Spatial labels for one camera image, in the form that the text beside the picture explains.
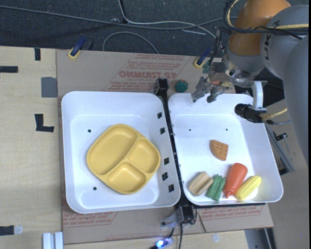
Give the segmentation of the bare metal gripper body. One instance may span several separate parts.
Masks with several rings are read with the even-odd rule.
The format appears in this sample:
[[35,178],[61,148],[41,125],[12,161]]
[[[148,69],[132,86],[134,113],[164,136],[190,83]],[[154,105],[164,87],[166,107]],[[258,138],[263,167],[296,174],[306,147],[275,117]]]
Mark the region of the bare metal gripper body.
[[250,87],[257,72],[248,72],[243,70],[231,62],[207,62],[207,83],[210,84],[210,92],[226,92],[231,91],[234,87],[247,88]]

